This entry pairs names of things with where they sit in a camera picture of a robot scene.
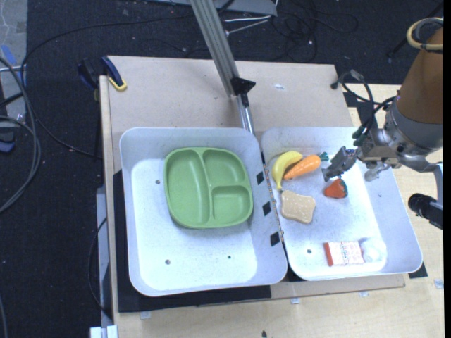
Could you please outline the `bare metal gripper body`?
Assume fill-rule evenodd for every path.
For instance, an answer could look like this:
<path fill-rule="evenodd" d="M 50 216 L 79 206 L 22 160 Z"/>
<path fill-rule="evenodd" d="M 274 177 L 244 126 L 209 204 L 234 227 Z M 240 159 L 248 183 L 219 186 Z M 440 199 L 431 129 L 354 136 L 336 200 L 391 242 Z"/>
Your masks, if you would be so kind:
<path fill-rule="evenodd" d="M 406 136 L 398 130 L 372 128 L 355 138 L 357 157 L 368 169 L 399 168 Z"/>

